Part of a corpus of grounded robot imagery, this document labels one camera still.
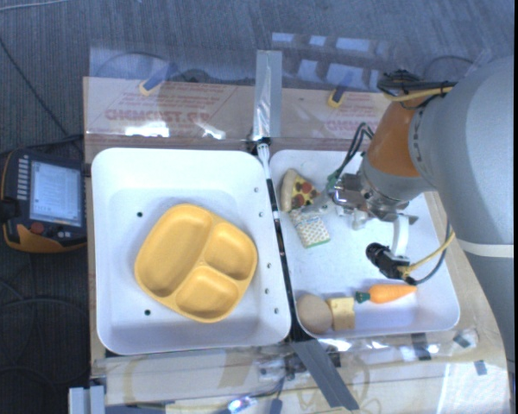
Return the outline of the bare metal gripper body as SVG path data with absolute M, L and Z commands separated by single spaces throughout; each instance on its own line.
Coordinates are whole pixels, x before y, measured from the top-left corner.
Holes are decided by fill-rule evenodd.
M 410 223 L 419 219 L 404 210 L 409 206 L 406 200 L 389 198 L 375 189 L 361 174 L 344 173 L 335 184 L 335 190 L 346 190 L 351 211 L 359 209 L 368 212 L 369 218 L 377 218 L 392 223 L 399 217 L 405 217 Z

